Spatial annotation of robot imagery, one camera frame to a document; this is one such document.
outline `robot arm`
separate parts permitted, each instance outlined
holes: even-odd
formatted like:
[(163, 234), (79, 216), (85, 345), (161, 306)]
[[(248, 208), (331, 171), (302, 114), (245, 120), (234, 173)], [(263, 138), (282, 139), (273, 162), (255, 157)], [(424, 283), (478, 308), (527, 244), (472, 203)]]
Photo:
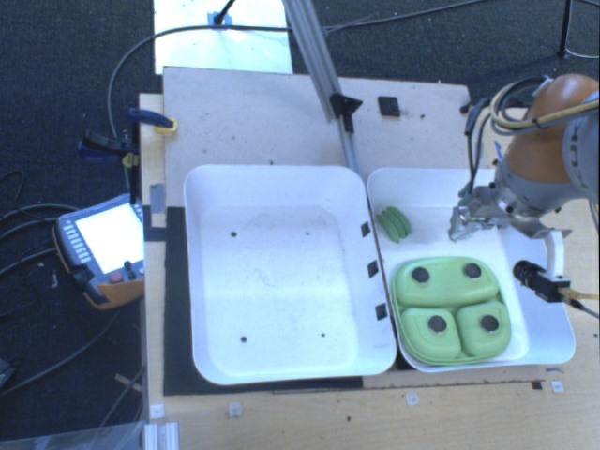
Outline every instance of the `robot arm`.
[(453, 209), (453, 241), (507, 225), (544, 238), (546, 213), (573, 199), (598, 203), (598, 82), (583, 75), (545, 82), (522, 121), (500, 112), (510, 88), (492, 99), (490, 112), (496, 131), (515, 137), (494, 181), (473, 188)]

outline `black dot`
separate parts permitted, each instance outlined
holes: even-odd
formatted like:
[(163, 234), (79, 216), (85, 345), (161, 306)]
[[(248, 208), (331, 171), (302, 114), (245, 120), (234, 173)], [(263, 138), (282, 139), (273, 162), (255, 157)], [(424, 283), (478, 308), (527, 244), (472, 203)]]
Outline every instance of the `black dot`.
[(424, 283), (429, 280), (429, 272), (422, 266), (417, 266), (414, 270), (412, 270), (412, 278), (419, 283)]
[(440, 315), (434, 315), (427, 321), (427, 325), (431, 330), (435, 333), (439, 334), (443, 332), (448, 326), (446, 320), (444, 320)]
[(498, 319), (493, 315), (484, 315), (479, 321), (481, 327), (487, 332), (495, 332), (500, 327)]
[(481, 268), (476, 263), (467, 263), (462, 271), (469, 278), (479, 278), (481, 277)]

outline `screen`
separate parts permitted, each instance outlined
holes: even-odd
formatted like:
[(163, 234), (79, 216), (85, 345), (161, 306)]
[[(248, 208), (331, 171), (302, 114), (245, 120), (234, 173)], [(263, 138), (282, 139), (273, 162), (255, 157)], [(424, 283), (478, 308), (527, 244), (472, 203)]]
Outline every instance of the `screen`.
[(76, 224), (104, 274), (123, 268), (126, 261), (143, 260), (143, 225), (131, 205), (82, 218)]

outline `black bracket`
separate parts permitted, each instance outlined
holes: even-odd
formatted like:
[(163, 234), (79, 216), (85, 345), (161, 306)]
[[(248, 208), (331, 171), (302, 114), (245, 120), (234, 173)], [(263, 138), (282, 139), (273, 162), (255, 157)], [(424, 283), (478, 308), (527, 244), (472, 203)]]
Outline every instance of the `black bracket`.
[(343, 117), (344, 129), (348, 133), (354, 133), (353, 114), (363, 104), (362, 100), (335, 93), (329, 98), (329, 101), (334, 109), (336, 118)]

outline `black floor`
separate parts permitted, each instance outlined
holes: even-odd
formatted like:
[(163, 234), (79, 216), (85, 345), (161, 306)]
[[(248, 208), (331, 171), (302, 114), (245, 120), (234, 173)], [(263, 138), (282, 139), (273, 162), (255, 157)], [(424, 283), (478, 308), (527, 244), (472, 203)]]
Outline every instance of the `black floor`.
[[(314, 3), (322, 24), (335, 25), (464, 1)], [(531, 75), (579, 72), (597, 79), (598, 60), (556, 56), (563, 7), (564, 0), (492, 0), (339, 31), (328, 43), (339, 75), (465, 84), (474, 98)], [(598, 54), (598, 16), (597, 6), (574, 4), (570, 49)], [(0, 0), (0, 215), (35, 203), (86, 207), (125, 191), (119, 164), (82, 162), (76, 148), (87, 129), (109, 135), (108, 80), (120, 57), (152, 31), (152, 0)], [(293, 45), (292, 61), (296, 72), (306, 71)], [(139, 93), (159, 89), (148, 47), (117, 81), (117, 127), (127, 127), (124, 110)], [(0, 269), (48, 244), (47, 225), (3, 238), (31, 219), (0, 218)], [(21, 363), (3, 390), (76, 352), (114, 316), (91, 308), (53, 256), (1, 276), (0, 358)], [(89, 350), (0, 397), (0, 441), (99, 426), (124, 388), (114, 375), (132, 377), (140, 369), (139, 325), (139, 303), (122, 308)], [(139, 404), (140, 395), (130, 392), (108, 425), (136, 418)]]

